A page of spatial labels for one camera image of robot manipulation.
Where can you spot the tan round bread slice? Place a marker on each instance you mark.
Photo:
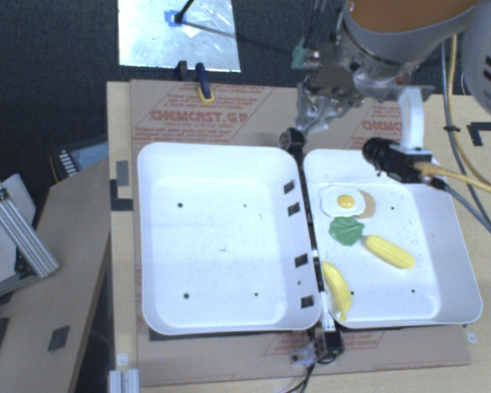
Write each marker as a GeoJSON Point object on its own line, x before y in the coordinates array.
{"type": "Point", "coordinates": [369, 207]}

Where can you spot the white and yellow fried egg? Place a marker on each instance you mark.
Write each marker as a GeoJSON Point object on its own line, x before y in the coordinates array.
{"type": "Point", "coordinates": [343, 201]}

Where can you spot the brown cardboard board red print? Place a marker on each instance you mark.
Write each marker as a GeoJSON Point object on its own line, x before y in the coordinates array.
{"type": "Point", "coordinates": [213, 113]}

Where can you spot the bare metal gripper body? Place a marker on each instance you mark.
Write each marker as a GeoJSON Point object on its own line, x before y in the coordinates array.
{"type": "Point", "coordinates": [335, 70]}

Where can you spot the green lettuce leaf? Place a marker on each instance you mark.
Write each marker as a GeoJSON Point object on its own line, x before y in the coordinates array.
{"type": "Point", "coordinates": [345, 231]}

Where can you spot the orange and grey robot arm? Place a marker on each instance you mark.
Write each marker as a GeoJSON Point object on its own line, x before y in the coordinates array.
{"type": "Point", "coordinates": [409, 10]}

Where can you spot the thin black and white rod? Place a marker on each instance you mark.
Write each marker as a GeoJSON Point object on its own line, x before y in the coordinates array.
{"type": "Point", "coordinates": [309, 215]}

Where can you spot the yellow banana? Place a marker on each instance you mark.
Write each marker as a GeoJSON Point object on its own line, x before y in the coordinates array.
{"type": "Point", "coordinates": [337, 289]}

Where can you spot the white plastic tray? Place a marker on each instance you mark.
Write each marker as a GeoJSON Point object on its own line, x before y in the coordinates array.
{"type": "Point", "coordinates": [221, 240]}
{"type": "Point", "coordinates": [393, 297]}

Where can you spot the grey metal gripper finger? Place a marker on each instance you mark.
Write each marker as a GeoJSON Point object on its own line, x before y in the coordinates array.
{"type": "Point", "coordinates": [337, 109]}
{"type": "Point", "coordinates": [309, 111]}

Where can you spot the yellow corn cob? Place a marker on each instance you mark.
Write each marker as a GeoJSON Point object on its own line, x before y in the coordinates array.
{"type": "Point", "coordinates": [390, 252]}

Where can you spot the black cylinder on white bracket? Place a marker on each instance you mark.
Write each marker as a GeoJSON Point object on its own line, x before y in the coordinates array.
{"type": "Point", "coordinates": [393, 162]}

